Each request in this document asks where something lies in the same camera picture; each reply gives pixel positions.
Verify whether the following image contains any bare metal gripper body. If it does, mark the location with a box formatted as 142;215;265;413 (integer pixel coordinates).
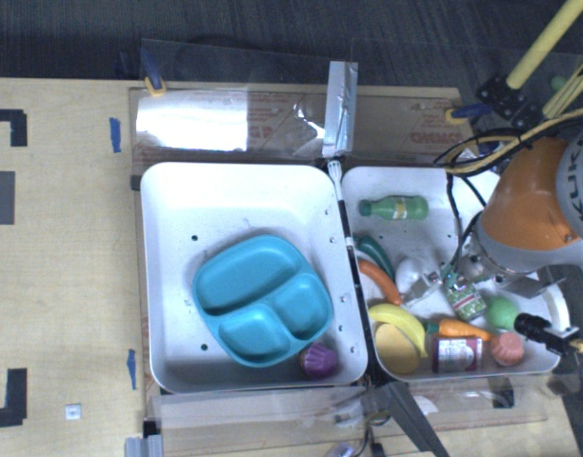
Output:
456;252;567;300

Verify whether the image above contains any white toy egg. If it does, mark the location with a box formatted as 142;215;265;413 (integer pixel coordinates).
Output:
394;256;430;297

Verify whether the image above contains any green and white can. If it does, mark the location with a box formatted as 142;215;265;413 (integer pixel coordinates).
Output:
445;283;489;323

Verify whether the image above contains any yellow banana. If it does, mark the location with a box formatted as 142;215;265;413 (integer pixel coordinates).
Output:
367;303;431;360

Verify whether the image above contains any green ball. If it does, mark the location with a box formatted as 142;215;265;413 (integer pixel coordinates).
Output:
483;295;519;331

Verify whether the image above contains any orange toy sausage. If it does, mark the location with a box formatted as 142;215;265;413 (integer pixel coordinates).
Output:
357;257;404;307

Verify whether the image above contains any orange carrot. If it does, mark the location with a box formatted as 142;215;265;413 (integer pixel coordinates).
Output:
425;317;493;343

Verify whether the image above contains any white plastic tray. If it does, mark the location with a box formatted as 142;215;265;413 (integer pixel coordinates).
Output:
341;166;562;383
139;161;370;394

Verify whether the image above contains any green toy pepper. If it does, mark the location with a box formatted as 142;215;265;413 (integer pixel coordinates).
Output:
352;233;397;281

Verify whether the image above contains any yellow round biscuit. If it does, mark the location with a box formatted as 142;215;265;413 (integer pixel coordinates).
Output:
373;324;421;376

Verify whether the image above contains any dark red jar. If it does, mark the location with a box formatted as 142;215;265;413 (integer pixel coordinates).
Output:
430;335;485;374

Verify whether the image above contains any green plastic bottle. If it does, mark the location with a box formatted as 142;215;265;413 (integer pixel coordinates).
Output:
357;194;431;222

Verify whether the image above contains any purple toy cupcake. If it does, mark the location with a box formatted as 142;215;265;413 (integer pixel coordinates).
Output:
298;342;340;381

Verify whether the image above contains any blue divided plate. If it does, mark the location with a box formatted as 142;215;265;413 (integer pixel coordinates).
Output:
191;233;335;369

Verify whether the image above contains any black cylinder on white bracket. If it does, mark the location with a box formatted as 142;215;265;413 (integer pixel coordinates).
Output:
513;283;583;357

